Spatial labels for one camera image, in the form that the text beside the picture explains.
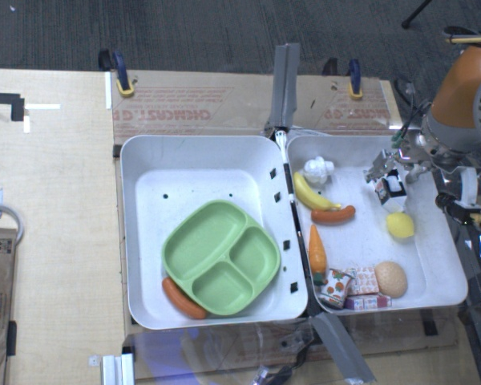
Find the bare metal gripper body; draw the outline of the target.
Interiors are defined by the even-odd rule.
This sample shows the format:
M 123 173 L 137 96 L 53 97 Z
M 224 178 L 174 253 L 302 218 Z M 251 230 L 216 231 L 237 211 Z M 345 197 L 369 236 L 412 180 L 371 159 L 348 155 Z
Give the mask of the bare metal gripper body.
M 445 145 L 431 132 L 402 128 L 395 134 L 395 160 L 413 168 L 443 168 Z

